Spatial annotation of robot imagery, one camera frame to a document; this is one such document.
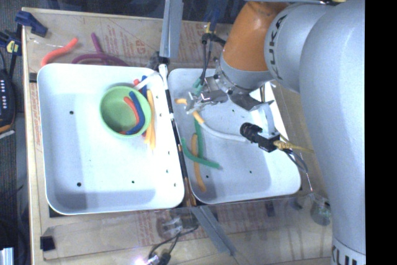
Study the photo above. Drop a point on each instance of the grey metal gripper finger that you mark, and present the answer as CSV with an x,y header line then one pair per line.
x,y
193,97
192,108

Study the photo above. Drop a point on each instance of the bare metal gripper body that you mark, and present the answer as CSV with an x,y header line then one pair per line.
x,y
217,93

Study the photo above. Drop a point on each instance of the yellow foam tube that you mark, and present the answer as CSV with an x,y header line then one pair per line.
x,y
198,117

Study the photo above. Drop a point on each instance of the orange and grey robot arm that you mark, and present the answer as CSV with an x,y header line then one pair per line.
x,y
328,77

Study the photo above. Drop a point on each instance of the green foam tube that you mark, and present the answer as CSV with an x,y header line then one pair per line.
x,y
198,139
198,159

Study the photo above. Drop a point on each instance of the orange foam tube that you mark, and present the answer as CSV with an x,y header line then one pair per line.
x,y
151,108
148,135
196,164

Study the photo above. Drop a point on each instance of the white foam tube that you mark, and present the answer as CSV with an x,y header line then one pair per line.
x,y
148,79

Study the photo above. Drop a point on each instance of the blue foam tube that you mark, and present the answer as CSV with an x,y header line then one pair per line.
x,y
142,111

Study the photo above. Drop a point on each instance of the red foam tube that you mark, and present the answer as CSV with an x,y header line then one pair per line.
x,y
134,110

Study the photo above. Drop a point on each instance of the white plastic tray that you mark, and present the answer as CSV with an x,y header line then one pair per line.
x,y
102,170
245,161

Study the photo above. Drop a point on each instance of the green bowl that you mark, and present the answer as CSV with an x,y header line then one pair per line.
x,y
116,113

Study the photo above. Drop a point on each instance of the brown cardboard board red print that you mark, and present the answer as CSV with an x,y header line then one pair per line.
x,y
130,37

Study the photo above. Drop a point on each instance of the purple foam tube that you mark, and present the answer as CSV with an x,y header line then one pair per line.
x,y
99,56

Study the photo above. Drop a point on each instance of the orange-red foam tube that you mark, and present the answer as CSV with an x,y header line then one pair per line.
x,y
59,51

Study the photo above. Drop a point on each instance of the black cylinder on white bracket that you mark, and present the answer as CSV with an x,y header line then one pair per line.
x,y
259,136

